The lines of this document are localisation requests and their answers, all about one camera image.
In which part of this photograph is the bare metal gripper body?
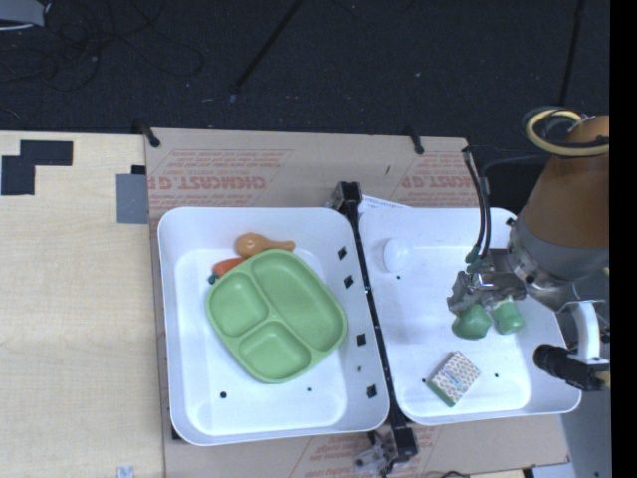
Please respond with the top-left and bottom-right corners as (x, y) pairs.
(469, 249), (574, 313)

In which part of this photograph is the green toy pepper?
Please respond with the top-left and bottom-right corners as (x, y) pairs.
(450, 304), (495, 342)

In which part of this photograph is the white plastic tray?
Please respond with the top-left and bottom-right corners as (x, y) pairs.
(357, 206), (583, 427)
(156, 205), (391, 448)

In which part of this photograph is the white egg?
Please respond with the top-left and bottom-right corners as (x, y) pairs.
(382, 237), (415, 274)

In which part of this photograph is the patterned green-edged packet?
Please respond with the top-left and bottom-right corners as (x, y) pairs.
(425, 350), (483, 409)

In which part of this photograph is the thin black rod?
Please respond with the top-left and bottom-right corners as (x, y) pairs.
(343, 199), (413, 460)

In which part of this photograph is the white paper sheet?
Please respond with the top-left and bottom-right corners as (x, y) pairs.
(358, 194), (415, 214)

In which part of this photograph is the green divided plate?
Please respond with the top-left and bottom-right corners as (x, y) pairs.
(204, 247), (349, 385)

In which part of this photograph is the orange toy chicken drumstick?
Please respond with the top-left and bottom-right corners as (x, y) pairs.
(234, 232), (297, 260)

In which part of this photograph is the brown cardboard board red print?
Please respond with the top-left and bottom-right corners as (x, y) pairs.
(143, 126), (571, 478)

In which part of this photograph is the orange carrot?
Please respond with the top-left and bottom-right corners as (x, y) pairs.
(207, 257), (246, 286)

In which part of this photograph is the black cylinder on white bracket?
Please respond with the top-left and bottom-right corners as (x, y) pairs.
(532, 299), (611, 393)

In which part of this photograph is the black block with thin wires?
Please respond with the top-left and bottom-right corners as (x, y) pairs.
(386, 423), (420, 468)
(332, 180), (363, 213)

